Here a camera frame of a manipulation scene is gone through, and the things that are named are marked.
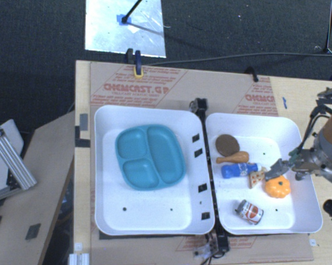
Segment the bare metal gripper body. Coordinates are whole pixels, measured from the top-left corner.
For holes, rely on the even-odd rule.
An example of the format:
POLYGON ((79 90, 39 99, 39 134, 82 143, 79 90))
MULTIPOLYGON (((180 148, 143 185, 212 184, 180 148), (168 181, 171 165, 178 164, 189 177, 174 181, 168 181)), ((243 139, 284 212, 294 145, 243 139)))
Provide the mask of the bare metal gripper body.
POLYGON ((297 149, 289 152, 290 158, 284 161, 291 171, 295 172, 295 179, 300 181, 308 176, 323 177, 332 183, 332 150, 324 151, 317 148, 297 149))

